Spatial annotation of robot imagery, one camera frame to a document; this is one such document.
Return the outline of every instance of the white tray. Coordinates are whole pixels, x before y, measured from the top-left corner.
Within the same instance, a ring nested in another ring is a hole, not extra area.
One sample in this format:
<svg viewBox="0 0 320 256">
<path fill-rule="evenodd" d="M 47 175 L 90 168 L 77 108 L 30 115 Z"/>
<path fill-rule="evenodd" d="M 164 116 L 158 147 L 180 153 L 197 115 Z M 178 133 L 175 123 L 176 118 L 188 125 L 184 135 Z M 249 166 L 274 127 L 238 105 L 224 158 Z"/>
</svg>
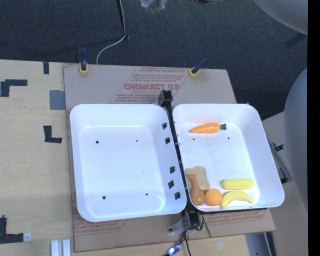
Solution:
<svg viewBox="0 0 320 256">
<path fill-rule="evenodd" d="M 173 110 L 184 169 L 205 167 L 210 188 L 252 179 L 254 204 L 195 206 L 202 212 L 272 208 L 285 195 L 258 112 L 246 104 L 182 104 Z M 150 104 L 85 104 L 70 114 L 77 207 L 90 222 L 177 214 L 187 195 L 166 111 Z M 226 131 L 193 134 L 207 123 Z"/>
<path fill-rule="evenodd" d="M 205 167 L 211 189 L 222 194 L 222 181 L 252 179 L 245 190 L 255 202 L 234 201 L 226 208 L 195 206 L 202 212 L 263 209 L 280 206 L 285 194 L 265 130 L 256 109 L 247 104 L 182 104 L 173 119 L 184 169 Z M 190 130 L 209 123 L 226 124 L 227 130 L 194 134 Z"/>
<path fill-rule="evenodd" d="M 177 214 L 187 204 L 168 115 L 156 105 L 70 114 L 78 211 L 90 222 Z"/>
</svg>

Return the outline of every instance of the orange carrot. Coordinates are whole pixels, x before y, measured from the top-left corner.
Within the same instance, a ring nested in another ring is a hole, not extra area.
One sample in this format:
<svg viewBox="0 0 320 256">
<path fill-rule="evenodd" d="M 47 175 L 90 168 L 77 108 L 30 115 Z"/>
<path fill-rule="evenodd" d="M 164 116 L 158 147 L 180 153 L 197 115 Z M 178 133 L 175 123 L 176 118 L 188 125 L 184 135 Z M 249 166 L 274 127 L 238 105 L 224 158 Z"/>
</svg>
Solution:
<svg viewBox="0 0 320 256">
<path fill-rule="evenodd" d="M 216 122 L 208 123 L 205 125 L 201 125 L 197 128 L 194 128 L 190 131 L 192 134 L 215 134 L 219 132 L 220 130 L 227 130 L 226 124 L 218 124 Z"/>
</svg>

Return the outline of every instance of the brown paper board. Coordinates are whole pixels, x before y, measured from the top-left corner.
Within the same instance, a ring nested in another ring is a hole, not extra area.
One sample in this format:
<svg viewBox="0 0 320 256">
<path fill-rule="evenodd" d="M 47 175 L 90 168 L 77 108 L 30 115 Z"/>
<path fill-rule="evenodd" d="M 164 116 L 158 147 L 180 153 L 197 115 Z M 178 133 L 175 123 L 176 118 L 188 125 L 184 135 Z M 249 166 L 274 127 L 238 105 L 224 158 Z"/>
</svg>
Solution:
<svg viewBox="0 0 320 256">
<path fill-rule="evenodd" d="M 172 106 L 180 104 L 235 104 L 226 70 L 202 69 L 196 77 L 187 68 L 89 65 L 81 74 L 78 64 L 64 66 L 67 134 L 76 252 L 179 242 L 167 226 L 180 214 L 92 223 L 77 210 L 70 112 L 80 104 L 154 104 L 162 90 L 173 94 Z M 274 231 L 268 209 L 204 215 L 201 231 L 188 232 L 190 240 Z"/>
</svg>

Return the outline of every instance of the dark floor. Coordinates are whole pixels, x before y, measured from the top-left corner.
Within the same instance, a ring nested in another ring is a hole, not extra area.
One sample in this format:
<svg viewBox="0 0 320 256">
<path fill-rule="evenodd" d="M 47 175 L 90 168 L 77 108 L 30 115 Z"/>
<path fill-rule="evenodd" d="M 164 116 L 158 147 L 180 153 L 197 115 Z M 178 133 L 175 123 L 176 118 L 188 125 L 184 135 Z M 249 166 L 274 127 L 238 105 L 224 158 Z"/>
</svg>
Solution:
<svg viewBox="0 0 320 256">
<path fill-rule="evenodd" d="M 308 37 L 265 14 L 253 1 L 199 5 L 169 0 L 157 14 L 140 0 L 122 0 L 129 40 L 99 64 L 226 69 L 238 103 L 267 119 L 284 111 L 291 86 L 308 66 Z M 123 36 L 116 0 L 0 1 L 0 59 L 89 64 Z"/>
</svg>

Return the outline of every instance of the wooden table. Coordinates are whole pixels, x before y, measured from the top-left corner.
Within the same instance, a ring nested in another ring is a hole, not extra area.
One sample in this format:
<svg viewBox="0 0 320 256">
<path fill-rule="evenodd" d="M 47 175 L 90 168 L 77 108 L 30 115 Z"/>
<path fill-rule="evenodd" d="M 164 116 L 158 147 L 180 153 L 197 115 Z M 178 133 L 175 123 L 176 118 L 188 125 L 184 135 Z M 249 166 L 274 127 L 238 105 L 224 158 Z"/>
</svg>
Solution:
<svg viewBox="0 0 320 256">
<path fill-rule="evenodd" d="M 32 234 L 30 242 L 0 244 L 0 255 L 50 255 L 51 241 L 65 239 L 72 255 L 165 255 L 167 243 L 74 252 L 66 111 L 50 108 L 50 91 L 65 90 L 64 64 L 50 63 L 44 74 L 42 62 L 0 60 L 0 70 L 2 82 L 28 82 L 0 97 L 0 215 L 8 218 L 7 234 Z M 44 126 L 62 143 L 46 143 Z M 193 256 L 249 255 L 244 235 L 191 240 L 189 247 Z"/>
</svg>

